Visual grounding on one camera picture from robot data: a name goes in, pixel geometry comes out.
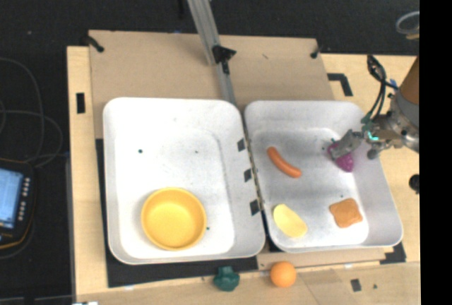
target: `green knob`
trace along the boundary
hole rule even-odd
[[[231,266],[218,268],[218,275],[213,278],[213,283],[222,291],[233,291],[240,281],[240,275],[236,274]]]

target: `black clamp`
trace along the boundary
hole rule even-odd
[[[235,50],[228,49],[220,45],[215,45],[212,48],[212,53],[213,57],[215,58],[215,63],[216,64],[221,63],[223,73],[229,75],[230,71],[227,61],[231,59],[237,52]]]

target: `toy hot dog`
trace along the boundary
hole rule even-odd
[[[300,168],[292,166],[290,163],[286,162],[284,158],[281,157],[280,153],[275,147],[269,147],[267,149],[267,154],[273,164],[283,173],[293,178],[298,178],[302,175]]]

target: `blue screen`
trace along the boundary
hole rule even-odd
[[[0,222],[14,228],[23,175],[0,168]]]

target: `electronic device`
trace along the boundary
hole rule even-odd
[[[0,250],[20,245],[26,238],[35,200],[32,167],[0,159]]]

